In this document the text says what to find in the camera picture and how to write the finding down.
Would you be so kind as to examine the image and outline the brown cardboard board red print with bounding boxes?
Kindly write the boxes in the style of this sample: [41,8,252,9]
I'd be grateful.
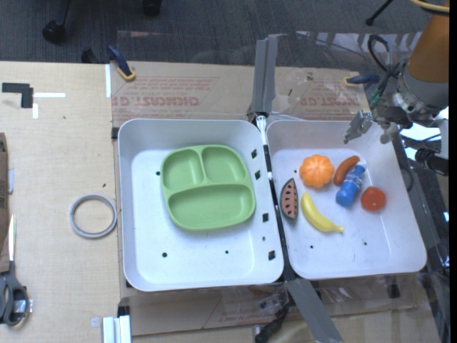
[109,61,431,337]

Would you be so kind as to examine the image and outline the orange toy pumpkin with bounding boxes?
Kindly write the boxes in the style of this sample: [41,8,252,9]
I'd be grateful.
[298,154,336,189]

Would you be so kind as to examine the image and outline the white plastic tray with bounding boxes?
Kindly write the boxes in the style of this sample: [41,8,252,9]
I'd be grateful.
[116,118,286,293]
[266,119,428,281]

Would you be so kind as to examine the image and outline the white tape roll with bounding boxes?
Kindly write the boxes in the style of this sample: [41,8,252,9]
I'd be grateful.
[69,193,119,239]

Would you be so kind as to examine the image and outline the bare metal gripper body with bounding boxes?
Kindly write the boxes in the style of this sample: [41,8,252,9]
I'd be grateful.
[369,90,436,129]

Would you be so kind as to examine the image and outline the toy watermelon slice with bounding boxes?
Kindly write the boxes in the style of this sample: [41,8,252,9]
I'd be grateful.
[279,177,300,224]

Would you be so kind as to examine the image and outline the brown toy sausage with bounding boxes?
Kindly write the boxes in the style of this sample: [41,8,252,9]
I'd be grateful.
[333,154,361,187]

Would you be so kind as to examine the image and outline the yellow banana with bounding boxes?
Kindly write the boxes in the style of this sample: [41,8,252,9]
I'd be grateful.
[300,191,345,234]

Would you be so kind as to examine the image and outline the grey handled scissors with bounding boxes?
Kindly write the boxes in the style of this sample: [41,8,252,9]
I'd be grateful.
[0,212,31,327]

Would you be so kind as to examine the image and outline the green divided plate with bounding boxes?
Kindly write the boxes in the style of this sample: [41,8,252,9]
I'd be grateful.
[160,144,258,232]

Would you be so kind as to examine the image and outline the black tripod leg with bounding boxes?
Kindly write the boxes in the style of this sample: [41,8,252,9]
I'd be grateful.
[365,0,418,27]

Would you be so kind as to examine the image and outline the red toy tomato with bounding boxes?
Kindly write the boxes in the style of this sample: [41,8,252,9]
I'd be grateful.
[360,186,387,213]

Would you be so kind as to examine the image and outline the blue toy bottle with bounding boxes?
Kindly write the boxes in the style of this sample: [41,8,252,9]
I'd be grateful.
[335,161,368,208]

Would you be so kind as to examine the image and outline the black block with thin wires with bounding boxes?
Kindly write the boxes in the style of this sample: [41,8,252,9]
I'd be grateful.
[254,304,289,343]

